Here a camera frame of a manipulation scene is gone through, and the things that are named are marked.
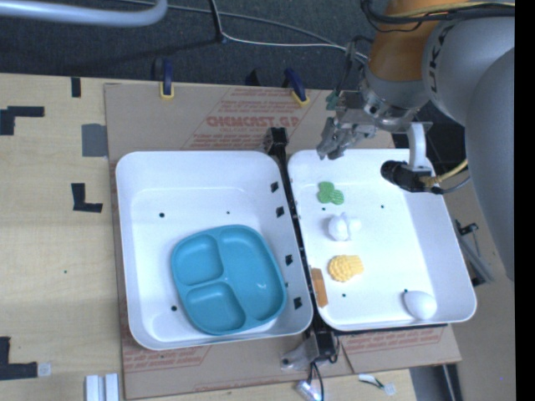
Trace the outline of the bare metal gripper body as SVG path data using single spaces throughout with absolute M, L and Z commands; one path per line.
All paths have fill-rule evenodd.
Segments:
M 380 99 L 373 91 L 333 92 L 333 139 L 353 140 L 374 136 L 378 130 L 404 133 L 420 106 L 402 107 Z

